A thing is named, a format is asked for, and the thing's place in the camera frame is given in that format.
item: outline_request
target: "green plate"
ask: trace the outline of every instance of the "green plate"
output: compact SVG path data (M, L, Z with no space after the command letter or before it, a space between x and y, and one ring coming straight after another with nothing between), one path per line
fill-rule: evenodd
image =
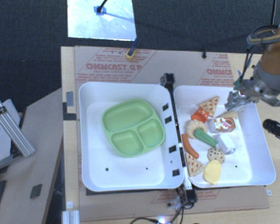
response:
M102 126L114 149L122 156L135 157L161 145L164 127L151 105L131 99L107 109Z

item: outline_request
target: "black fabric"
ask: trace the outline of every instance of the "black fabric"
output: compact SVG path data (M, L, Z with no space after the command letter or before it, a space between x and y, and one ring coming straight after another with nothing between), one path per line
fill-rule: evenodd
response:
M140 48L245 52L273 0L132 0ZM277 0L275 24L280 23ZM60 47L130 47L67 37L67 0L0 0L0 99L25 106L61 87Z

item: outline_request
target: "robotic hand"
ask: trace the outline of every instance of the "robotic hand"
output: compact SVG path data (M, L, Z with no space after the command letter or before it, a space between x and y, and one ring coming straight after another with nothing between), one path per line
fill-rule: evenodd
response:
M273 36L257 38L259 34L275 32ZM244 65L244 70L239 79L234 83L234 90L230 92L225 108L229 111L240 105L250 102L257 103L261 99L273 107L280 107L280 26L265 26L253 31L247 38L249 47ZM244 80L245 71L250 65L251 49L255 46L264 46L265 51L258 64L254 66L253 76ZM280 139L280 123L267 119L263 127Z

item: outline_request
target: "toy sausage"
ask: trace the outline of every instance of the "toy sausage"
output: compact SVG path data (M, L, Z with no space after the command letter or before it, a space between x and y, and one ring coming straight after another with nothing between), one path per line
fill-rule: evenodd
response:
M188 135L186 133L182 134L182 144L187 153L192 155L195 159L199 158L199 153L197 153L190 145Z

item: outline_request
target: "toy pizza slice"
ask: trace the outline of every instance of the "toy pizza slice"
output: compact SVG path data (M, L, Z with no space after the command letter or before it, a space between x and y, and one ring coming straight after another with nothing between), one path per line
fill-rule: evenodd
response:
M204 171L205 165L195 159L192 155L186 153L186 161L188 167L188 174L194 177Z
M210 113L211 117L214 117L218 105L218 101L219 101L219 96L216 96L208 101L201 103L199 107L202 107L203 109L205 109L207 112Z

